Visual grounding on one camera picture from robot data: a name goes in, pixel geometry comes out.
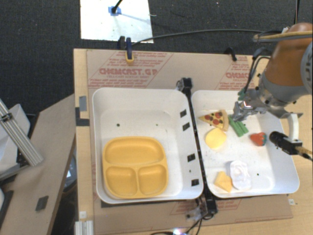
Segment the blue tape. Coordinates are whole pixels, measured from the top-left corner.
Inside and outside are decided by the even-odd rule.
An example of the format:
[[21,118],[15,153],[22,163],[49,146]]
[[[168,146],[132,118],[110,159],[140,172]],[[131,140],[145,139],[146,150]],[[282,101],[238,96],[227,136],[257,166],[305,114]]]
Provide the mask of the blue tape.
[[112,12],[112,9],[113,9],[113,8],[114,8],[114,6],[111,6],[111,7],[108,8],[108,9],[109,9],[109,13],[110,13],[111,16],[117,17],[118,15],[121,15],[121,14],[122,14],[122,11],[121,11],[121,8],[120,8],[120,7],[118,7],[118,8],[116,9],[116,13],[113,13],[113,12]]

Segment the yellow plate compartment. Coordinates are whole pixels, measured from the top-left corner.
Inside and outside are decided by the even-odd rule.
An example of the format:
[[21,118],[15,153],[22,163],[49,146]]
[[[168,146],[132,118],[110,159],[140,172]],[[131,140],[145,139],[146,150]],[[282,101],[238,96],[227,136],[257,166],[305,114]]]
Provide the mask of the yellow plate compartment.
[[107,189],[124,199],[161,194],[168,184],[163,146],[150,137],[121,137],[110,140],[102,154]]

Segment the white toy food item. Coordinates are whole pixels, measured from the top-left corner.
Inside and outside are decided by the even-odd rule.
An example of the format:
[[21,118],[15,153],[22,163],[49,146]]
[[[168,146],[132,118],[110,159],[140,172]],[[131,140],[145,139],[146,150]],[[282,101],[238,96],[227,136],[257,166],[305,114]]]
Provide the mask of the white toy food item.
[[251,177],[248,173],[248,166],[245,162],[235,160],[230,163],[230,177],[233,186],[238,190],[251,188]]
[[228,130],[228,116],[225,110],[220,110],[218,112],[212,112],[210,114],[199,117],[204,122],[220,128],[222,131]]

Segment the black background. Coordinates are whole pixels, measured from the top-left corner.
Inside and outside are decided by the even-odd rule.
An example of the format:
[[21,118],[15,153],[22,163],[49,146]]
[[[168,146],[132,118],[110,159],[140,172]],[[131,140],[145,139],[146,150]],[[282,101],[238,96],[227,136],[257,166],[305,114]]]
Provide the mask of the black background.
[[[296,0],[148,0],[153,35],[201,29],[281,30]],[[301,0],[299,22],[312,23],[313,0]],[[253,33],[201,33],[155,40],[135,50],[252,54]],[[80,39],[80,0],[0,0],[0,98],[37,113],[74,92],[73,49],[114,49]]]

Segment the pizza slice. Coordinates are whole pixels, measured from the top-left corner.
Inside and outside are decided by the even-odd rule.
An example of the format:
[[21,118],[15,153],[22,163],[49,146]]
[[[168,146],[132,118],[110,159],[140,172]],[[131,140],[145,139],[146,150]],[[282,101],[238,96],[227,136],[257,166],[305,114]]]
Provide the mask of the pizza slice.
[[228,130],[228,115],[225,110],[220,110],[217,112],[212,112],[210,114],[199,117],[204,122],[220,128],[222,131]]

